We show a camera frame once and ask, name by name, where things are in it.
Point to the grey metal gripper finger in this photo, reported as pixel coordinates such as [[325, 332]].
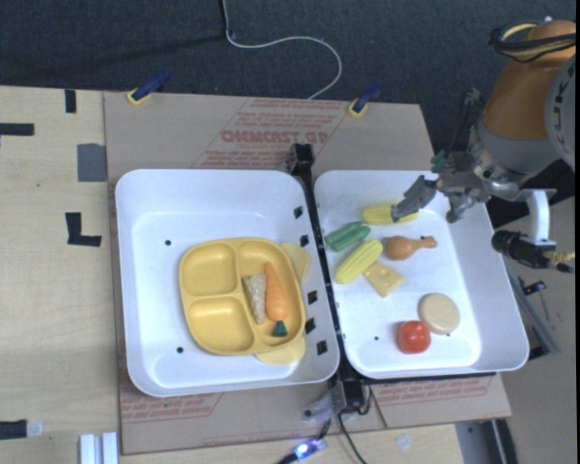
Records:
[[415, 195], [464, 207]]

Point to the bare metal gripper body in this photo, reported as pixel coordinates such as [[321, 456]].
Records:
[[469, 179]]

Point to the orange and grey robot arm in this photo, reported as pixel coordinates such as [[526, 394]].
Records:
[[517, 104]]

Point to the yellow corn cob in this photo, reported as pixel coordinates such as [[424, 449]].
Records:
[[357, 261], [377, 214]]

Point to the orange chicken drumstick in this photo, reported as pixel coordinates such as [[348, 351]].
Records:
[[403, 248]]

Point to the green pea pod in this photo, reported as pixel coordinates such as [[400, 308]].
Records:
[[348, 236]]

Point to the yellow cheese wedge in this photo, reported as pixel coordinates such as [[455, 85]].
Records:
[[384, 278]]

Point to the white plastic tray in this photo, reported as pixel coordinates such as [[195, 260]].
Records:
[[164, 298], [483, 298]]

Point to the thin black rod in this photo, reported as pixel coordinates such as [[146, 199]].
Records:
[[319, 230]]

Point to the beige round biscuit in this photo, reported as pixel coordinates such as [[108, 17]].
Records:
[[439, 313]]

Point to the red tomato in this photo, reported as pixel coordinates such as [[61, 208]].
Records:
[[413, 337]]

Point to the orange carrot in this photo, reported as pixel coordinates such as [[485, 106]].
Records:
[[275, 293]]

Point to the yellow divided plate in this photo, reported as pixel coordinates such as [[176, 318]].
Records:
[[212, 312]]

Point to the brown cardboard board red print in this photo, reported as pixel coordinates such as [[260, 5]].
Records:
[[183, 133]]

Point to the black cylinder on white bracket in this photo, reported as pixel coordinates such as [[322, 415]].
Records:
[[522, 247]]

